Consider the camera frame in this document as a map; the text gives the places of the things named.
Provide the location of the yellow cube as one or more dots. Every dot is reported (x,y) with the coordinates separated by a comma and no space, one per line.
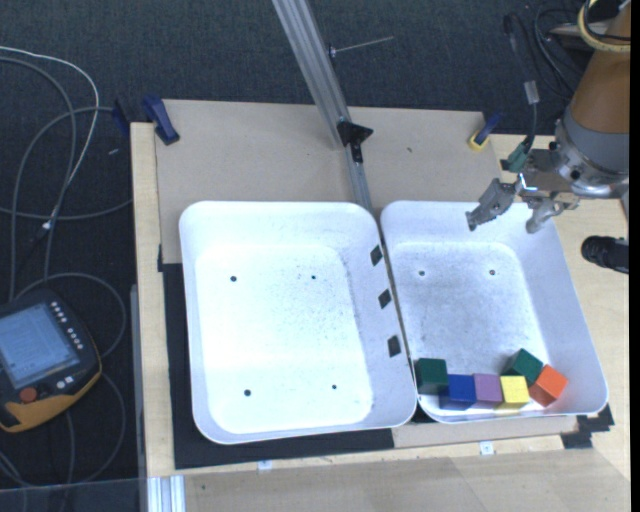
(514,391)

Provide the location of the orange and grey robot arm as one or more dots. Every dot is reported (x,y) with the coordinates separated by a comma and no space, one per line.
(600,100)

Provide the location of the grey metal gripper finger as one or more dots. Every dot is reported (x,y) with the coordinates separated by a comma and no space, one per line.
(492,202)
(542,215)

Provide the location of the brown cardboard board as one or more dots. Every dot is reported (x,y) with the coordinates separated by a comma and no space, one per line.
(260,160)

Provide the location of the blue cube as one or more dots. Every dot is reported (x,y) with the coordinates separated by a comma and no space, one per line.
(460,389)

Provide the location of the black cylinder on white bracket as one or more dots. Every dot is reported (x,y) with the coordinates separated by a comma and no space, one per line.
(607,252)

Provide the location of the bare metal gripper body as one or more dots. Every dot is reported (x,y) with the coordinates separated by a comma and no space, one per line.
(575,175)

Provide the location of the white plastic tray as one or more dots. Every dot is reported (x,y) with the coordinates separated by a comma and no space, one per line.
(280,330)
(465,310)

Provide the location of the orange cube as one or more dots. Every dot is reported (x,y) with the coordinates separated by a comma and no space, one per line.
(549,385)

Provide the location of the dark green cube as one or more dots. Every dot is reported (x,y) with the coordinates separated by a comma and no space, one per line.
(524,366)
(431,374)

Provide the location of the purple cube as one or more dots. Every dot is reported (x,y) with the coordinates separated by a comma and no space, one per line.
(488,388)

